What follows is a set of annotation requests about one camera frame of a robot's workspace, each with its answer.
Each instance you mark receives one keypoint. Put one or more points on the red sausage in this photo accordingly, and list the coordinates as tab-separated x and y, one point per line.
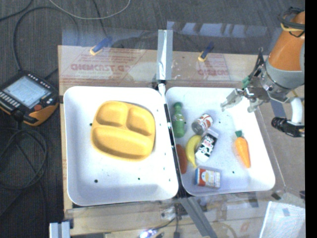
182	159

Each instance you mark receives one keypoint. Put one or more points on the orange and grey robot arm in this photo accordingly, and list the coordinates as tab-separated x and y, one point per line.
287	53

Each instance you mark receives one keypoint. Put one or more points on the brown cardboard board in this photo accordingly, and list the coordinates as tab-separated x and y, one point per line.
104	66

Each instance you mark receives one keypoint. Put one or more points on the green bottle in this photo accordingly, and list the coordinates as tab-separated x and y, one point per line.
178	121

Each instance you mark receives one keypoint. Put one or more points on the red and white carton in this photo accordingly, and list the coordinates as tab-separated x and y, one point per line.
207	178

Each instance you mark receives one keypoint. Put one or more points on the red and white can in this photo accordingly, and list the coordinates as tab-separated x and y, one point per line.
202	123

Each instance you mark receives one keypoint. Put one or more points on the white plastic tray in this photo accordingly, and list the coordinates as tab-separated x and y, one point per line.
223	162
114	177

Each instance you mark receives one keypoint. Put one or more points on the yellow banana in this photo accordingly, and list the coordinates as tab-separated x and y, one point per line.
192	147

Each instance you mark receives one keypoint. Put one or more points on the black and white milk carton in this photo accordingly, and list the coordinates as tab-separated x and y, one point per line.
206	146

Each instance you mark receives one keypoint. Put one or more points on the yellow divided plate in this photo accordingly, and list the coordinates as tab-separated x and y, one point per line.
123	130

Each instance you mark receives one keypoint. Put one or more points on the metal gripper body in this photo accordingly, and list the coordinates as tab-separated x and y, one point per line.
263	91

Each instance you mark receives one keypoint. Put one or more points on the black cylinder on white bracket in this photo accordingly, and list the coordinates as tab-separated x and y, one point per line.
291	119

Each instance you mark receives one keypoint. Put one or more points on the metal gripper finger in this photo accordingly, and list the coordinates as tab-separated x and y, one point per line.
231	99
253	105

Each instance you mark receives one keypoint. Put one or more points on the orange carrot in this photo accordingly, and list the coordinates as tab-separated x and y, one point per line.
242	150

